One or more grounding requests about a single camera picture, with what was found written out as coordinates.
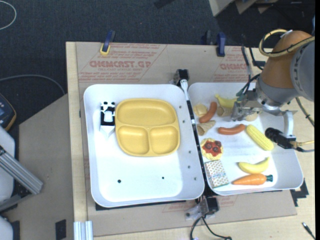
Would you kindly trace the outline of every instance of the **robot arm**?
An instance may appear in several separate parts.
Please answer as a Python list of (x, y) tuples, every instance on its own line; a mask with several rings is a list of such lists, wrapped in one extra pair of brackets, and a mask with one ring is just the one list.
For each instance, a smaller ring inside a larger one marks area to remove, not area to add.
[[(263, 42), (275, 33), (285, 34), (272, 52), (266, 53)], [(315, 37), (303, 31), (275, 30), (261, 40), (259, 50), (268, 60), (261, 74), (256, 76), (255, 88), (241, 94), (234, 103), (231, 119), (241, 121), (262, 111), (284, 116), (284, 132), (271, 128), (265, 134), (279, 146), (292, 148), (290, 142), (296, 140), (293, 114), (281, 111), (281, 106), (296, 97), (315, 101)]]

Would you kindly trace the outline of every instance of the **blue clamp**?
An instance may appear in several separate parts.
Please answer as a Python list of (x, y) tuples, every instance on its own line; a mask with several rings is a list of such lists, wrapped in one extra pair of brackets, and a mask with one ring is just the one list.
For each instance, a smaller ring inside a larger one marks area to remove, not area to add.
[(216, 55), (218, 57), (224, 57), (225, 56), (225, 44), (226, 44), (226, 35), (223, 32), (219, 32), (216, 35)]
[(110, 30), (108, 32), (108, 35), (106, 36), (106, 39), (104, 41), (104, 43), (101, 45), (100, 48), (100, 54), (102, 56), (107, 56), (109, 51), (110, 51), (110, 43), (113, 42), (114, 38), (115, 38), (116, 32), (113, 30)]

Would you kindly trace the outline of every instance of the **banana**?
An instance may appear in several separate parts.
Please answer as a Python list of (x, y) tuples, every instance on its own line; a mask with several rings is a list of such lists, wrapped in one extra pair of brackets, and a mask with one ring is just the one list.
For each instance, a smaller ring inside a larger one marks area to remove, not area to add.
[(220, 106), (224, 108), (232, 109), (234, 107), (234, 103), (237, 101), (237, 98), (222, 98), (219, 94), (216, 94), (215, 97), (218, 99)]
[(265, 160), (258, 162), (256, 164), (252, 164), (249, 162), (239, 162), (238, 166), (242, 171), (248, 174), (260, 174), (264, 172), (269, 166), (270, 156), (268, 156)]

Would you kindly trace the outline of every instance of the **sausage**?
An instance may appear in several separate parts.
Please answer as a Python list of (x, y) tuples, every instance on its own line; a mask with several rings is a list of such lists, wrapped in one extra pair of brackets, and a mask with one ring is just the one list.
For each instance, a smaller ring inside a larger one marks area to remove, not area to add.
[(246, 129), (246, 126), (241, 123), (233, 128), (219, 127), (218, 133), (223, 135), (234, 135), (242, 132), (244, 129)]
[(208, 112), (199, 118), (199, 122), (201, 124), (209, 122), (209, 120), (215, 115), (217, 107), (218, 104), (215, 101), (211, 102)]

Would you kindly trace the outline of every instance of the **yellow plate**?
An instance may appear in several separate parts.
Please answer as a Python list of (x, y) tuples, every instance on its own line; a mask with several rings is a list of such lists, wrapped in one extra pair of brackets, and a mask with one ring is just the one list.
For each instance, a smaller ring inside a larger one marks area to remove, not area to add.
[(175, 152), (179, 122), (172, 105), (161, 99), (125, 99), (115, 108), (115, 133), (121, 149), (132, 156), (156, 157)]

